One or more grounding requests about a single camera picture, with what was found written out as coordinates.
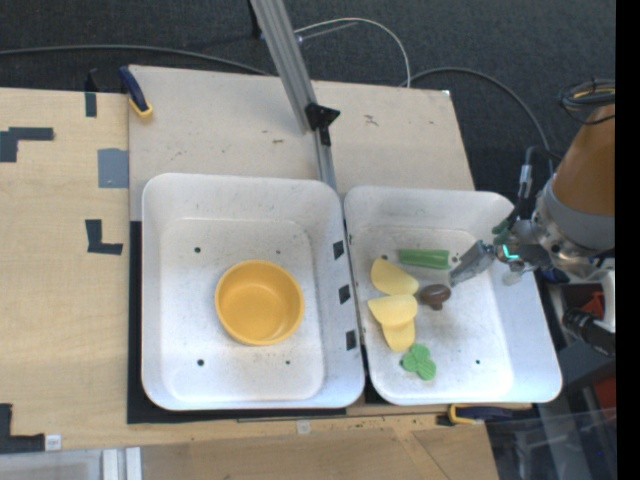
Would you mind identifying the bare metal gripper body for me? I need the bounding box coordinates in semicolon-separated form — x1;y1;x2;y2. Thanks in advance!
492;217;604;280

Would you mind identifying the green celery stick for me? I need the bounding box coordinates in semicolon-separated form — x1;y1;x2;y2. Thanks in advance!
397;248;452;271

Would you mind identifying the brown mushroom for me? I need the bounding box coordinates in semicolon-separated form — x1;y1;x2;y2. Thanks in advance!
418;283;453;312

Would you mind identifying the white plastic tray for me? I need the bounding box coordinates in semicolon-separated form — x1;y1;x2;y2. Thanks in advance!
140;172;367;412
343;184;564;407

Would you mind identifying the yellow potato chip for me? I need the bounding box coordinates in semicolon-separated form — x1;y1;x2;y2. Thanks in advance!
369;257;420;297
380;317;417;353
366;294;419;329

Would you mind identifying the green lettuce leaf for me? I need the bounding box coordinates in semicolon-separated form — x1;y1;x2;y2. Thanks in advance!
400;343;438;383

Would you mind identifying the yellow bowl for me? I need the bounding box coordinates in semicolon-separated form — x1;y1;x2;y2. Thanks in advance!
214;259;306;347

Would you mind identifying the black cylinder on white bracket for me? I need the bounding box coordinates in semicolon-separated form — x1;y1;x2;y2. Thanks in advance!
561;266;617;359

